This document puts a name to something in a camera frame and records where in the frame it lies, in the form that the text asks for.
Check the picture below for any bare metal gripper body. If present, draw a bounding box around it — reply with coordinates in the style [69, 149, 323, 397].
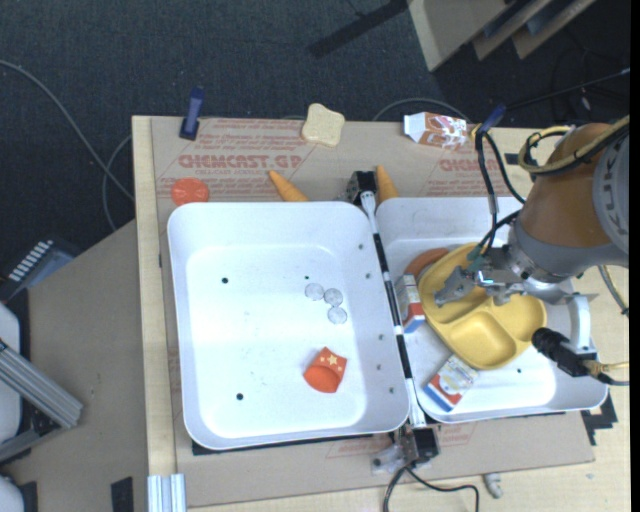
[467, 246, 541, 297]

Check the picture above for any yellow divided plate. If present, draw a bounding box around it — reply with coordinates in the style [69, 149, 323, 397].
[417, 242, 549, 372]

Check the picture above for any white orange and blue carton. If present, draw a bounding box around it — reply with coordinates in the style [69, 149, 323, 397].
[394, 273, 427, 335]

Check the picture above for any thin black and white rod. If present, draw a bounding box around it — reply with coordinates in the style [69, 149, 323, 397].
[359, 189, 424, 428]

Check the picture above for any white red and blue packet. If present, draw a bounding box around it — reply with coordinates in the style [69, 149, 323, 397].
[423, 353, 481, 414]

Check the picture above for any white plastic tray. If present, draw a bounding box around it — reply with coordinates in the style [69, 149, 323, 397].
[166, 200, 412, 452]
[374, 196, 611, 425]

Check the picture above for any orange carrot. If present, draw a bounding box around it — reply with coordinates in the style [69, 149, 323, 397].
[375, 164, 401, 201]
[268, 169, 310, 203]

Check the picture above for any beige bread slice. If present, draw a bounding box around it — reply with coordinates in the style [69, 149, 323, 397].
[300, 103, 347, 149]

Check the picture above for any brown cardboard board red print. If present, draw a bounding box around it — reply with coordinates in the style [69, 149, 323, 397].
[149, 115, 597, 508]

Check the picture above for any orange round slice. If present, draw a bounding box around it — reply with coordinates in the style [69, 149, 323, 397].
[170, 177, 211, 206]

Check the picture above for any black cylinder on white bracket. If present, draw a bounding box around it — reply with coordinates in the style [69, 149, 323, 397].
[531, 293, 599, 378]

